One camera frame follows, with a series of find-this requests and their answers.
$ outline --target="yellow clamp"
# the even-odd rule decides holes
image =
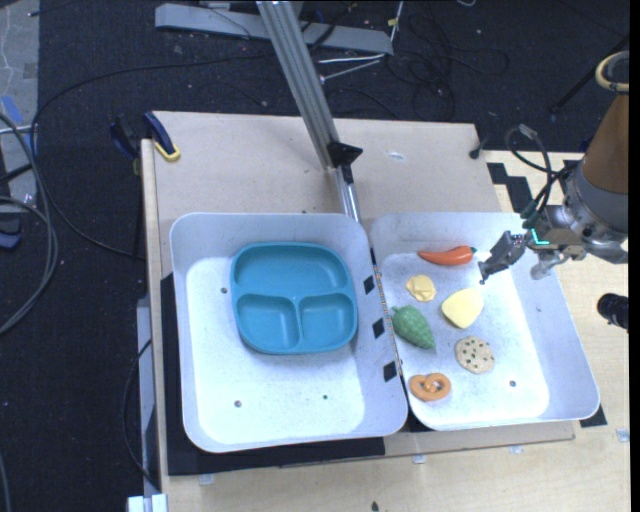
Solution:
[[[173,145],[174,152],[171,154],[167,153],[163,149],[163,147],[160,144],[158,144],[156,141],[153,141],[153,145],[158,150],[158,153],[162,155],[162,158],[164,158],[167,162],[175,162],[178,158],[180,158],[180,150],[178,149],[178,146],[176,146],[175,144]]]

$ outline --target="black floor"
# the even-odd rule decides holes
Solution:
[[[158,31],[161,3],[41,0],[37,163],[66,221],[54,213],[51,284],[0,336],[0,452],[16,511],[111,512],[142,493],[121,425],[146,289],[139,179],[112,144],[110,123],[126,114],[143,135],[148,110],[297,114],[270,43]],[[611,93],[590,79],[555,114],[550,107],[628,35],[630,1],[465,3],[405,2],[395,57],[327,81],[334,116],[474,123],[493,149],[524,123],[549,151],[584,150]],[[397,7],[358,2],[348,12],[349,4],[307,2],[303,17],[388,30]],[[42,222],[21,220],[22,243],[0,252],[0,323],[44,264]],[[137,446],[135,394],[130,406]]]

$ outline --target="blue plate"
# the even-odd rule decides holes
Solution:
[[[356,295],[342,258],[311,243],[258,243],[231,264],[231,297],[242,340],[268,354],[306,354],[349,343]]]

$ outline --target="green artichoke toy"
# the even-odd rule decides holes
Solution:
[[[393,330],[398,336],[421,348],[435,347],[435,340],[427,319],[413,306],[393,307]]]

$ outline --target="metal pole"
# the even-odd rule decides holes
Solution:
[[[320,162],[335,174],[342,209],[360,222],[354,184],[344,178],[342,169],[335,169],[329,154],[329,143],[340,139],[291,2],[257,5]]]

